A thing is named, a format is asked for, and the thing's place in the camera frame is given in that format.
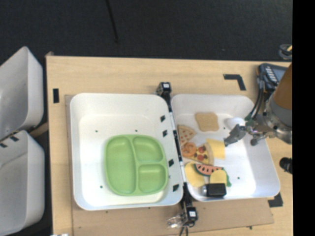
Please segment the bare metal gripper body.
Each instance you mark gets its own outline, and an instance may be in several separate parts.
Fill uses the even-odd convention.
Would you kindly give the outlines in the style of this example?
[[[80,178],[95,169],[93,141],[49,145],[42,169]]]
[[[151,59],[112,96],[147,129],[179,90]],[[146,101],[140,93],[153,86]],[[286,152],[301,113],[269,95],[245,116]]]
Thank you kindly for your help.
[[[292,144],[292,128],[276,117],[247,116],[245,118],[247,132],[253,134],[267,134],[269,138],[278,138],[287,144]]]

